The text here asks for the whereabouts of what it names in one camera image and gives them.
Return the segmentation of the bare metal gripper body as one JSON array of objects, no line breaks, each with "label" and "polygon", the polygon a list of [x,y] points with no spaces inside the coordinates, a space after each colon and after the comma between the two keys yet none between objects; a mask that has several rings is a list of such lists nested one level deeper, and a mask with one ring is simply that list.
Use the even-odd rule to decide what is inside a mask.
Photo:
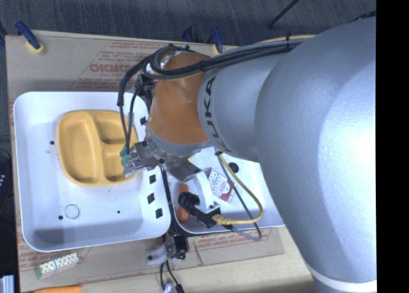
[{"label": "bare metal gripper body", "polygon": [[122,149],[122,167],[126,178],[132,177],[143,169],[152,170],[164,162],[165,159],[154,155],[146,140],[130,147],[125,145]]}]

